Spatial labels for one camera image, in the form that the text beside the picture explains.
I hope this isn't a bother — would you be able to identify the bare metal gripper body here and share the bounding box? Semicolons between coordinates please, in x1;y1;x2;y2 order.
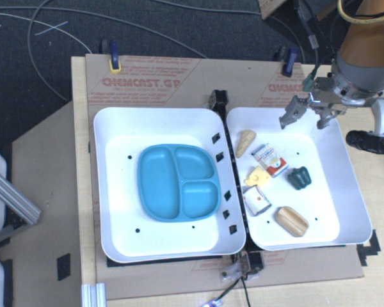
306;75;379;115

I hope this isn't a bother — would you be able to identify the white and red carton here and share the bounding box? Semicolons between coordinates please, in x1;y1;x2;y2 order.
251;143;289;178

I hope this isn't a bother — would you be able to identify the dark green bell pepper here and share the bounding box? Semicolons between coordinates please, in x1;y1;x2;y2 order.
287;166;312;191

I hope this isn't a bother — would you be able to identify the yellow cheese wedge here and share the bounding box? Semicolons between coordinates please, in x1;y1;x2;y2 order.
244;166;271;188

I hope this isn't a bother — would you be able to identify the thin black rod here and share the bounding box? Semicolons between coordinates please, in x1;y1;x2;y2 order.
220;104;250;262

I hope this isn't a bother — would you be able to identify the white plastic tray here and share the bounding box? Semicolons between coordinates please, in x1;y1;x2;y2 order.
93;107;246;263
226;107;373;252

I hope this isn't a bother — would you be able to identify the small white and orange carton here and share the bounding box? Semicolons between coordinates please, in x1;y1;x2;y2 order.
243;185;272;217

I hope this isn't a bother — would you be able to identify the brown cardboard board red print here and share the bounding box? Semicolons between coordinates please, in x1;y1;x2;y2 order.
84;54;365;301

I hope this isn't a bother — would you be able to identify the tan hot dog bun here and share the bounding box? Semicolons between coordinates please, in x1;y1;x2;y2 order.
274;206;310;238

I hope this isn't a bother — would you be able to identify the blue divided plate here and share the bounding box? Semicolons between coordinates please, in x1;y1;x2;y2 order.
137;144;220;223

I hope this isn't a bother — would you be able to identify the black cylinder on white bracket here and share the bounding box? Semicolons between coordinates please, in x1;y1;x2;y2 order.
345;97;384;155

